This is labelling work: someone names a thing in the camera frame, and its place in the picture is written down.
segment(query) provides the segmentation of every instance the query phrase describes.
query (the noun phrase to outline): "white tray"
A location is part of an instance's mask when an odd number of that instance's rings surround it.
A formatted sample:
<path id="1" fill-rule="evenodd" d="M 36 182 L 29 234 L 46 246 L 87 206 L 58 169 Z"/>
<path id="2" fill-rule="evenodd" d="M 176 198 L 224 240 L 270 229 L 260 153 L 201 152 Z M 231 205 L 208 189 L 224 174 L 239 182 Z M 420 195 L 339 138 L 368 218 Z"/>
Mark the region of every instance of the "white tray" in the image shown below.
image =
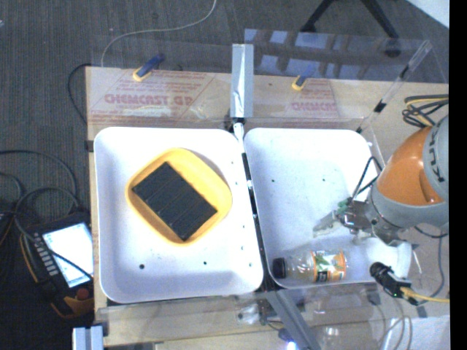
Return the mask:
<path id="1" fill-rule="evenodd" d="M 167 243 L 126 203 L 125 185 L 169 148 L 208 158 L 231 189 L 227 216 L 188 246 Z M 239 143 L 222 130 L 121 128 L 94 141 L 99 216 L 100 280 L 118 303 L 241 295 L 263 280 Z"/>
<path id="2" fill-rule="evenodd" d="M 345 227 L 335 233 L 313 238 L 312 228 L 321 218 L 348 198 L 358 184 L 371 157 L 367 141 L 349 130 L 255 128 L 244 139 L 258 219 L 269 273 L 272 261 L 293 250 L 343 249 L 348 259 L 344 280 L 333 283 L 370 282 L 369 267 L 380 261 L 391 265 L 400 277 L 409 272 L 408 244 L 394 248 L 378 238 L 356 245 Z M 364 186 L 377 175 L 371 164 Z M 364 200 L 368 191 L 358 197 Z M 285 288 L 307 288 L 308 281 L 275 279 Z"/>

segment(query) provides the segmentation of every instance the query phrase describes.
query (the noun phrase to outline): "black device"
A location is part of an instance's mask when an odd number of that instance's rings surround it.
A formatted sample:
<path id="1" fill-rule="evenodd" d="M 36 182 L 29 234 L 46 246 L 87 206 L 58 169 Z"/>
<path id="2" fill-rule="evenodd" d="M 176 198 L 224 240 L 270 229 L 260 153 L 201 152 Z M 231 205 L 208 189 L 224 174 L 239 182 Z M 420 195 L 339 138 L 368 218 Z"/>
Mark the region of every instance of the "black device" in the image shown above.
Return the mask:
<path id="1" fill-rule="evenodd" d="M 89 216 L 76 212 L 20 236 L 23 256 L 43 297 L 64 318 L 91 312 L 93 245 Z"/>

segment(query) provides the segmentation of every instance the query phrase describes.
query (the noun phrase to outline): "gray carpet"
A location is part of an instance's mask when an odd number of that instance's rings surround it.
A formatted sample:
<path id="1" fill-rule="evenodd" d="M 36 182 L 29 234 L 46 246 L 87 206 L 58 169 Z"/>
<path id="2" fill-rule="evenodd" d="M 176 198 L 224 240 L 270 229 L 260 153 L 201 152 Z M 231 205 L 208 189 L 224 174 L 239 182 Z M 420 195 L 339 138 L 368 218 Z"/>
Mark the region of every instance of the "gray carpet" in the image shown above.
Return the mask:
<path id="1" fill-rule="evenodd" d="M 420 71 L 420 80 L 436 78 L 438 74 L 434 76 L 431 69 L 438 66 L 449 81 L 449 29 L 407 1 L 377 1 L 402 39 L 431 41 L 436 57 Z M 84 63 L 99 66 L 112 38 L 195 22 L 208 13 L 212 2 L 0 0 L 0 20 L 4 21 L 0 27 L 0 151 L 32 149 L 60 158 L 76 177 L 80 205 L 89 209 L 86 126 L 67 90 L 69 83 L 77 108 L 85 114 L 85 83 L 82 69 L 72 72 Z M 320 2 L 219 0 L 203 23 L 136 38 L 208 44 L 208 52 L 200 56 L 213 58 L 216 46 L 242 43 L 246 28 L 299 31 Z M 359 0 L 335 1 L 316 27 L 320 33 L 385 36 Z M 150 49 L 133 46 L 134 40 L 135 36 L 129 36 L 115 42 L 107 52 L 105 66 L 128 66 L 147 58 Z M 191 61 L 196 61 L 196 55 L 192 56 Z M 63 171 L 36 155 L 0 155 L 0 172 L 17 177 L 26 191 L 46 185 L 69 189 Z M 2 176 L 0 180 L 0 198 L 11 200 L 14 187 Z M 49 219 L 63 212 L 69 202 L 59 197 L 51 194 L 41 199 L 37 216 Z M 92 317 L 78 323 L 59 319 L 35 290 L 18 251 L 15 259 L 14 269 L 0 291 L 0 349 L 70 349 L 71 328 L 90 324 Z"/>

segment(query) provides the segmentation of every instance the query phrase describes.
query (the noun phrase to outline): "bottle label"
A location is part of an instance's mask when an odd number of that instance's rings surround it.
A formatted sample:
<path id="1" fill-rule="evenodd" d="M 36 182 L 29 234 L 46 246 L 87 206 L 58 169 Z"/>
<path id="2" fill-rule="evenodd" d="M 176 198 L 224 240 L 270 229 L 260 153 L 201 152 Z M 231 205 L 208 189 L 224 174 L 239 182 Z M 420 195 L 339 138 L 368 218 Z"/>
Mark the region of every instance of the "bottle label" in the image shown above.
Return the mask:
<path id="1" fill-rule="evenodd" d="M 343 251 L 337 253 L 320 250 L 312 252 L 314 281 L 339 281 L 345 277 L 346 262 Z"/>

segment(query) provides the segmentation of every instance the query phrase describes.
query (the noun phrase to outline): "plastic bottle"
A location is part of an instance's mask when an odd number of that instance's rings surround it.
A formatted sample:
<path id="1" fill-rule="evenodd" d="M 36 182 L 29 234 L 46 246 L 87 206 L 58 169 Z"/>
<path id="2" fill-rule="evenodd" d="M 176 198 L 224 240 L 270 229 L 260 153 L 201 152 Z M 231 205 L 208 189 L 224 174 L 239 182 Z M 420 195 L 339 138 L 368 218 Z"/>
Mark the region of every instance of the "plastic bottle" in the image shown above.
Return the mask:
<path id="1" fill-rule="evenodd" d="M 343 250 L 302 249 L 295 254 L 275 258 L 272 274 L 276 279 L 300 279 L 309 282 L 340 281 L 347 273 Z"/>

